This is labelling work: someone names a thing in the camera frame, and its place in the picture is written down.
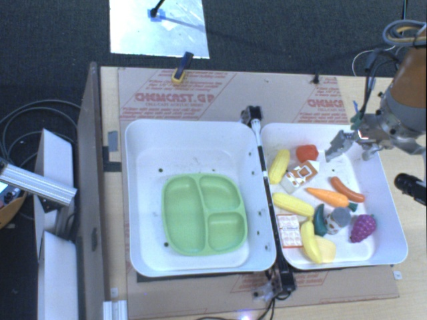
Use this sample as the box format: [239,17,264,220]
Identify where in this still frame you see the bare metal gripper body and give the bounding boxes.
[346,113,427,155]

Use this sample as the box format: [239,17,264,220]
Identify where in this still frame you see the red tomato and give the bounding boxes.
[296,144,319,164]

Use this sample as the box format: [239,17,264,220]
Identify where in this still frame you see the white plastic tray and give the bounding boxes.
[260,122,409,271]
[124,118,278,277]

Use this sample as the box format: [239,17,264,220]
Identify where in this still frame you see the orange sausage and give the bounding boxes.
[330,176,366,203]

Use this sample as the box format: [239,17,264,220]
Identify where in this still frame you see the orange and white carton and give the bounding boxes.
[280,159,321,195]

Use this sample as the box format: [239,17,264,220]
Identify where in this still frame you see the orange carrot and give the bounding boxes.
[306,187,359,212]

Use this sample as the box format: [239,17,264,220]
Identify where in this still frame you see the yellow corn cob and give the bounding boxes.
[268,149,292,185]
[272,191,316,217]

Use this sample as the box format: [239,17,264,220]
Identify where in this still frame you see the small can with grey lid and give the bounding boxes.
[324,207,352,235]

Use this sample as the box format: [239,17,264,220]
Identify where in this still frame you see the purple grapes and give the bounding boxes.
[349,213,378,244]

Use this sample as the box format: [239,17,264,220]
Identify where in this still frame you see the thin black and white rod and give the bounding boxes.
[252,118,288,281]

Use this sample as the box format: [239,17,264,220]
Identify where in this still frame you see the dark green curved vegetable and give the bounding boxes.
[312,203,330,237]

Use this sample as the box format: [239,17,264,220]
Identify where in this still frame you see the brown cardboard board red print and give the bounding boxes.
[117,67,400,317]

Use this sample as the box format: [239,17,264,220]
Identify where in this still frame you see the white and red packet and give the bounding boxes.
[276,213,304,249]

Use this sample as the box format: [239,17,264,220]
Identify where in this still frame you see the yellow banana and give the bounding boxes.
[300,220,324,265]

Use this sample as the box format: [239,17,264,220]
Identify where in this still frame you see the yellow wedge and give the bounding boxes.
[314,235,337,264]

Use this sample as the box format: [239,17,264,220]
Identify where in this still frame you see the green divided plate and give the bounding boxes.
[161,173,249,257]

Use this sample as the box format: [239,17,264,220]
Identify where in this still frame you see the black cylinder on white bracket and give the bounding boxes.
[394,173,427,207]

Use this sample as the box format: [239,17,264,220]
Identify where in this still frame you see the black block with thin wires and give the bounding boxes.
[240,105,264,125]
[266,265,298,295]

